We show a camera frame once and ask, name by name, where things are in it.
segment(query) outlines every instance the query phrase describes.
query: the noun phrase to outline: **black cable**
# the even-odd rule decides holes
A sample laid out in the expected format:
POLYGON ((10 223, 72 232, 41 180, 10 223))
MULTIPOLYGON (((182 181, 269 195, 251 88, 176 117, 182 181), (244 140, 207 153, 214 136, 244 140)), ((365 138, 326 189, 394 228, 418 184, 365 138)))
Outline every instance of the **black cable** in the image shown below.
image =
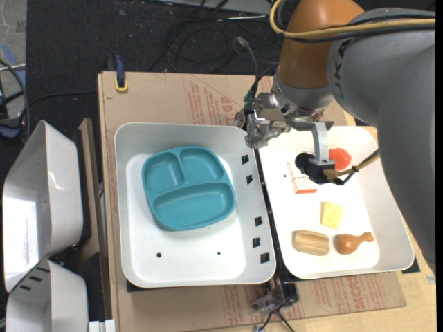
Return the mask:
POLYGON ((286 319, 283 317, 282 313, 280 311, 277 311, 277 315, 280 316, 280 318, 282 319, 283 323, 286 324, 287 328, 291 331, 291 332, 295 332, 295 330, 289 325, 288 321, 286 321, 286 319))
POLYGON ((77 96, 77 95, 88 95, 91 93, 97 93, 97 90, 90 90, 90 91, 78 91, 78 92, 66 92, 66 93, 52 93, 50 95, 45 95, 40 98, 36 98, 35 100, 31 101, 29 104, 29 107, 36 104, 37 102, 40 102, 42 100, 46 100, 48 98, 54 98, 54 97, 61 97, 61 96, 77 96))
POLYGON ((16 98, 20 97, 21 95, 23 95, 23 91, 18 91, 16 93, 13 93, 12 95, 9 95, 8 97, 5 98, 5 103, 9 103, 12 100, 15 100, 16 98))
POLYGON ((425 8, 426 11, 432 11, 435 9, 435 0, 432 0, 431 3, 425 8))
MULTIPOLYGON (((168 66, 176 73, 179 72, 177 63, 179 62, 180 59, 195 64, 207 64, 207 63, 214 64, 214 62, 220 62, 221 65, 219 65, 217 68, 209 72, 206 71, 206 73, 218 72, 220 69, 228 65, 233 60, 233 58, 235 57, 235 53, 233 52, 233 50, 230 50, 226 53, 222 53, 222 55, 219 54, 218 56, 212 55, 209 58, 196 58, 193 55, 186 55, 185 53, 183 53, 182 50, 184 49, 186 43, 197 33, 204 33, 209 31, 214 33, 219 33, 221 35, 221 38, 224 39, 224 43, 229 48, 230 42, 232 41, 232 37, 230 37, 220 26, 221 22, 234 24, 239 28, 241 28, 245 33, 254 36, 254 38, 267 42, 267 45, 269 45, 271 41, 275 43, 277 36, 270 29, 270 26, 266 21, 244 20, 247 22, 265 24, 265 26, 268 27, 269 31, 271 32, 269 37, 263 37, 262 34, 259 36, 254 35, 244 24, 238 22, 237 20, 215 18, 215 15, 223 8, 224 5, 226 5, 228 0, 220 1, 218 5, 214 8, 214 10, 207 17, 197 16, 196 12, 201 10, 204 1, 205 0, 203 0, 200 6, 196 10, 194 10, 190 20, 175 24, 168 29, 168 31, 166 32, 163 52, 149 66, 148 68, 149 71, 151 71, 163 58, 165 58, 168 66), (204 27, 204 24, 210 24, 210 27, 206 28, 204 27), (199 30, 191 30, 191 32, 188 33, 190 28, 195 29, 197 28, 197 26, 199 27, 198 28, 199 30)), ((260 46, 253 46, 251 44, 252 49, 261 48, 262 46, 264 46, 264 44, 260 46)))
POLYGON ((262 332, 264 330, 264 328, 267 326, 267 324, 269 323, 269 321, 271 321, 271 317, 272 315, 278 315, 280 317, 280 319, 283 321, 284 324, 286 324, 287 328, 291 331, 291 332, 296 332, 288 323, 288 321, 283 317, 283 315, 281 314, 280 310, 281 310, 281 306, 276 308, 275 310, 272 310, 269 314, 268 317, 266 319, 266 321, 264 322, 263 326, 261 326, 257 332, 262 332))
POLYGON ((286 3, 288 1, 290 1, 290 0, 282 0, 280 5, 277 7, 277 11, 275 12, 276 15, 277 15, 276 16, 277 17, 277 22, 280 24, 281 28, 283 28, 282 11, 283 11, 283 9, 284 9, 284 7, 285 7, 285 5, 286 5, 286 3))
POLYGON ((30 136, 30 110, 29 110, 28 96, 26 95, 26 87, 24 83, 21 81, 19 74, 16 72, 16 70, 14 70, 14 68, 9 63, 5 62, 3 59, 0 58, 0 64, 3 64, 6 68, 8 68, 8 70, 12 73, 12 76, 14 76, 16 81, 19 83, 20 89, 23 92, 23 99, 25 102, 24 111, 28 119, 28 121, 26 122, 26 140, 28 140, 30 136))
POLYGON ((270 67, 266 68, 260 75, 259 75, 259 80, 262 79, 262 77, 264 77, 267 73, 273 71, 273 73, 275 72, 275 70, 277 69, 278 63, 275 63, 274 65, 271 65, 270 67))

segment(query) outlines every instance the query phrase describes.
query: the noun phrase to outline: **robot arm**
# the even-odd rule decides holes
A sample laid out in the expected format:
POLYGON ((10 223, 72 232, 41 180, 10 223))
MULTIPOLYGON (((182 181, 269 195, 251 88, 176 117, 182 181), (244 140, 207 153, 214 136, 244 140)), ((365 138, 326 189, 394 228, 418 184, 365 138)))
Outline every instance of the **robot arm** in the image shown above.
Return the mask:
POLYGON ((246 142, 256 148, 291 128, 312 131, 316 154, 305 164, 317 183, 330 181, 324 174, 334 166, 326 141, 332 124, 318 121, 333 99, 376 127, 386 180, 436 274, 435 13, 396 8, 364 12, 352 0, 301 0, 285 32, 303 36, 323 29, 327 33, 334 26, 411 18, 433 19, 434 27, 342 33, 336 41, 315 43, 286 38, 271 92, 246 102, 239 118, 246 125, 246 142))

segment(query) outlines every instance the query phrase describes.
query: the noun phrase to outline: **yellow cheese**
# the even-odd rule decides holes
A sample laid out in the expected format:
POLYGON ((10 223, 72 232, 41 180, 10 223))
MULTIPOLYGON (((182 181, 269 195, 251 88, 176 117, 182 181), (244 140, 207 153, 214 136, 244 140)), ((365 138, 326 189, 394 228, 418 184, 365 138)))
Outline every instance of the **yellow cheese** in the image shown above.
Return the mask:
POLYGON ((341 205, 323 202, 321 207, 321 223, 329 228, 338 229, 341 221, 341 213, 343 207, 341 205))

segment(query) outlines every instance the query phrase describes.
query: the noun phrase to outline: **yellow clamp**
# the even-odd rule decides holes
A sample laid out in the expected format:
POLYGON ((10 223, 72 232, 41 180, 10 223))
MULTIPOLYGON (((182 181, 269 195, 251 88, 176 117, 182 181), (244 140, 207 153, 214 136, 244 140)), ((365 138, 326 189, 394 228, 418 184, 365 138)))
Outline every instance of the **yellow clamp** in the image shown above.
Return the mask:
POLYGON ((116 87, 117 92, 120 92, 120 93, 127 92, 127 80, 126 80, 126 77, 125 77, 125 85, 123 85, 123 87, 119 87, 118 86, 117 77, 115 76, 115 78, 114 78, 114 85, 116 87))

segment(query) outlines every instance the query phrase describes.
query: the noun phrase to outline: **black square marking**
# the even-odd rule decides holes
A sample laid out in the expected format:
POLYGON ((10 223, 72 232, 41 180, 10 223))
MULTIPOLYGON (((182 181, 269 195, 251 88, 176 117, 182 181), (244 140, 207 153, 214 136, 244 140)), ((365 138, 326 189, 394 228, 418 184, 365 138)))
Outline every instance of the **black square marking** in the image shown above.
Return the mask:
POLYGON ((41 270, 42 272, 49 273, 49 269, 45 269, 42 267, 36 267, 36 269, 41 270))
POLYGON ((256 238, 252 239, 252 248, 256 248, 258 246, 260 246, 260 238, 256 237, 256 238))
POLYGON ((34 282, 40 283, 43 279, 36 277, 34 275, 30 276, 29 279, 33 280, 34 282))
POLYGON ((262 253, 260 255, 260 263, 269 262, 269 253, 262 253))

